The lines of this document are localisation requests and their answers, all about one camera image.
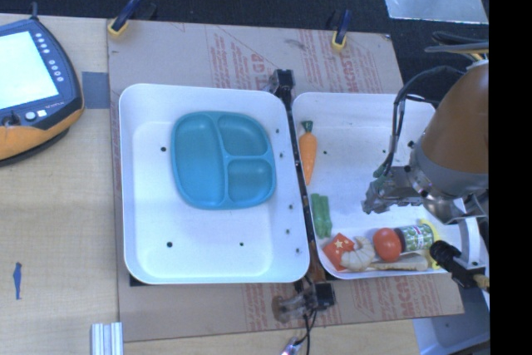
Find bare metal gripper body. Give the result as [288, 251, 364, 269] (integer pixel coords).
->
[371, 165, 442, 210]

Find red tomato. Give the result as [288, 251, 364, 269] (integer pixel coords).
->
[372, 227, 403, 263]

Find green labelled bottle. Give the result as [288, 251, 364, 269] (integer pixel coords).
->
[393, 223, 436, 254]

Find white plastic tray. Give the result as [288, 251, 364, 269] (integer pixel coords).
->
[118, 82, 312, 285]
[291, 91, 490, 281]

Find green beans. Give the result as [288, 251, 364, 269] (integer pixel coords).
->
[310, 192, 334, 239]

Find beige croissant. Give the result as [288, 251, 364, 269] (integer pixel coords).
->
[339, 235, 377, 274]

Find pale bread slice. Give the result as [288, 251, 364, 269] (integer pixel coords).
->
[368, 254, 430, 273]

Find thin black and white rod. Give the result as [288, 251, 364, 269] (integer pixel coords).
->
[281, 86, 319, 280]

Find orange carrot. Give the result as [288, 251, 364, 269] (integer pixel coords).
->
[298, 120, 319, 186]

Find blue divided plate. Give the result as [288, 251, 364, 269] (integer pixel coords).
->
[170, 110, 278, 210]

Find brown cardboard board red print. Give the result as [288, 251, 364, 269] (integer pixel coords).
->
[106, 17, 466, 343]

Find black cylinder on white bracket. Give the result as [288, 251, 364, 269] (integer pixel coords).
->
[428, 195, 490, 290]

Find black block with thin wires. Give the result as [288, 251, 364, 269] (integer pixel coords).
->
[268, 68, 297, 95]
[313, 282, 337, 310]

